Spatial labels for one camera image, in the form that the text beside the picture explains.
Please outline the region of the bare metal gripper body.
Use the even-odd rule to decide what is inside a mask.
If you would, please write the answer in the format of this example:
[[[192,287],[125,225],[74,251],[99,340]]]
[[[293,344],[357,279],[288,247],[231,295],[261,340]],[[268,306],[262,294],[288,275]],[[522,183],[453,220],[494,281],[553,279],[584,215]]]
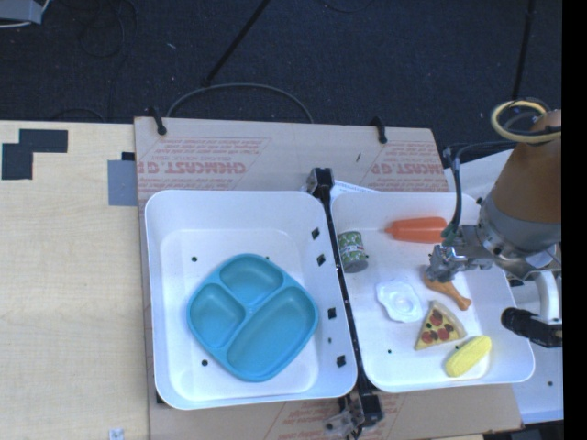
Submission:
[[[525,280],[541,271],[560,271],[559,228],[554,225],[463,225],[442,245],[453,246],[460,262],[445,265],[454,276],[466,270],[496,266],[515,280]]]

